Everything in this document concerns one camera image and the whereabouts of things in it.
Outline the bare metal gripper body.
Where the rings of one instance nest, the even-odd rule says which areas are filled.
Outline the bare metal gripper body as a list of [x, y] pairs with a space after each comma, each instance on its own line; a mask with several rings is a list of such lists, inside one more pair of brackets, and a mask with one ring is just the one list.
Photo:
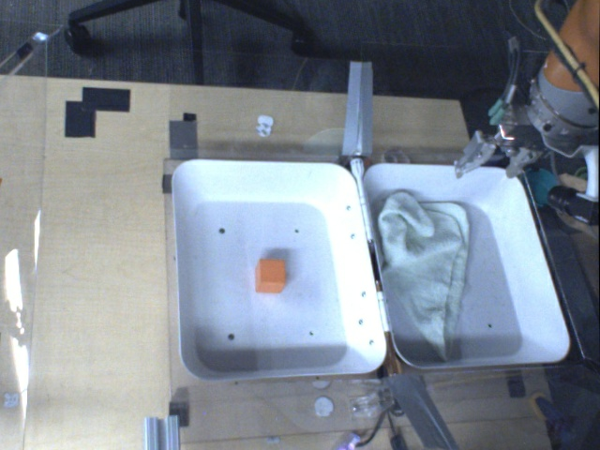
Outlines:
[[494, 142], [509, 158], [533, 158], [546, 152], [540, 132], [531, 123], [522, 105], [505, 109]]

